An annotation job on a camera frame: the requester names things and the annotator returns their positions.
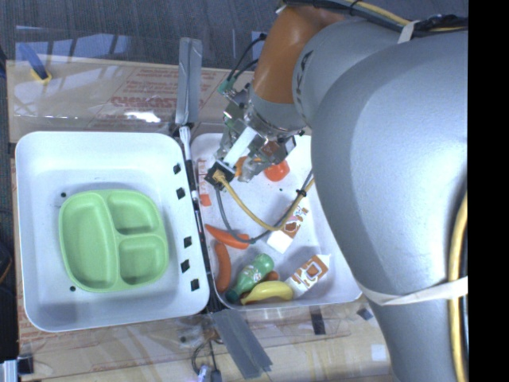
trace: yellow cable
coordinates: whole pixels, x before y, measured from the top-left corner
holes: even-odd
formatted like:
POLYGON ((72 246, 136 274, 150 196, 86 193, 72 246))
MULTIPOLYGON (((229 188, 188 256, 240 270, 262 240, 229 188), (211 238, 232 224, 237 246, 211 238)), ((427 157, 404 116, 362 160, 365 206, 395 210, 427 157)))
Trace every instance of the yellow cable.
MULTIPOLYGON (((353 3, 355 0, 344 0, 349 3, 353 3)), ((390 20, 397 22, 400 25, 407 25, 410 21, 406 20, 403 17, 399 17, 398 15, 391 13, 390 11, 387 11, 385 9, 382 9, 378 6, 375 6, 374 4, 366 3, 366 2, 357 2, 356 6, 364 7, 365 9, 368 9, 370 11, 373 11, 374 13, 380 14, 384 16, 385 18, 389 18, 390 20)))
MULTIPOLYGON (((449 281, 460 278, 460 255, 463 245, 464 230, 467 226, 468 202, 465 193, 458 211, 456 222, 451 239, 451 250, 449 252, 449 281)), ((451 334, 451 346, 453 350, 453 362, 459 382, 466 382, 467 376, 464 371, 463 345, 461 344, 461 323, 460 323, 460 299, 449 300, 449 323, 451 334)))
MULTIPOLYGON (((265 223, 264 221, 262 221, 260 218, 258 218, 243 202, 242 200, 239 198, 239 196, 237 195, 237 193, 235 192, 235 190, 231 187, 230 183, 228 182, 228 180, 225 178, 224 176, 224 173, 222 171, 216 171, 214 173, 214 175, 212 176, 216 181, 220 182, 221 184, 224 185, 224 188, 230 193, 231 197, 235 200, 235 202, 239 205, 240 208, 242 208, 242 210, 254 221, 256 222, 258 225, 260 225, 261 227, 265 228, 267 231, 272 231, 272 232, 275 232, 275 231, 279 231, 281 229, 283 229, 286 225, 286 221, 293 215, 293 213, 295 212, 295 208, 299 205, 299 202, 301 202, 302 198, 304 198, 304 196, 302 194, 299 194, 297 198, 295 198, 295 201, 292 203, 291 207, 289 208, 287 214, 282 218, 282 221, 281 223, 279 224, 279 226, 272 226, 272 225, 269 225, 267 223, 265 223)), ((311 179, 311 181, 309 182, 309 184, 307 184, 307 186, 305 187, 304 191, 308 192, 311 187, 313 186, 313 183, 315 182, 315 179, 311 179)))

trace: green plate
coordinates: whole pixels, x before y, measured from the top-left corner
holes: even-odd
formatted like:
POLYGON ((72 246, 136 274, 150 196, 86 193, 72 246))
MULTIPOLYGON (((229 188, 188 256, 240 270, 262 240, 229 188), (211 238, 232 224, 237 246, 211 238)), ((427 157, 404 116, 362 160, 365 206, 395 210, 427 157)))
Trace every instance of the green plate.
POLYGON ((87 291, 153 283, 168 267, 161 215, 138 191, 109 189, 69 197, 60 209, 59 232, 65 269, 87 291))

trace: white sink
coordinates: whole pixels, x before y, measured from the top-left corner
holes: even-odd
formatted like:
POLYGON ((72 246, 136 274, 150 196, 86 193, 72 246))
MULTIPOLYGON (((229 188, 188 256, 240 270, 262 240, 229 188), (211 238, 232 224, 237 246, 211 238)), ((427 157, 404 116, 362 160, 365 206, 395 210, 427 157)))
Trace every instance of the white sink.
POLYGON ((16 171, 25 311, 37 328, 58 332, 147 322, 205 307, 210 291, 200 238, 181 148, 172 138, 35 132, 17 144, 16 171), (134 189, 155 202, 169 241, 169 267, 158 281, 110 293, 73 285, 60 252, 59 210, 71 195, 91 189, 134 189))

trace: yellow banana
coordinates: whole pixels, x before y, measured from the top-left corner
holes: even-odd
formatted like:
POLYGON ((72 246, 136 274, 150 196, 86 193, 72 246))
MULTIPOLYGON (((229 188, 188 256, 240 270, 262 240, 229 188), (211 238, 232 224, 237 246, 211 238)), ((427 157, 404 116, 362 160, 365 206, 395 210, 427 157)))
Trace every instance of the yellow banana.
POLYGON ((253 290, 245 298, 241 298, 240 302, 245 305, 248 302, 257 302, 271 297, 291 300, 293 298, 293 290, 285 282, 280 282, 279 280, 261 282, 254 286, 253 290))

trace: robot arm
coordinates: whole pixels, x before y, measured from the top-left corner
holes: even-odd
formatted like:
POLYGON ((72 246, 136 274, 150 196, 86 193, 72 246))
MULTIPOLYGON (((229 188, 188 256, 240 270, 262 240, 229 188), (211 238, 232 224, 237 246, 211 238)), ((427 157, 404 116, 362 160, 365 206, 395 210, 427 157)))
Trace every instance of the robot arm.
MULTIPOLYGON (((217 169, 233 178, 246 149, 242 181, 249 181, 286 157, 294 134, 312 127, 318 196, 359 284, 406 295, 446 283, 467 185, 464 24, 449 18, 448 32, 439 33, 430 19, 431 28, 416 24, 419 37, 402 42, 408 21, 382 10, 370 18, 368 5, 358 3, 354 14, 370 21, 341 21, 315 8, 341 1, 282 1, 289 6, 266 39, 253 83, 225 93, 231 104, 210 182, 217 169), (308 6, 290 7, 298 2, 308 6)), ((394 380, 468 378, 451 349, 447 300, 370 303, 394 380)))

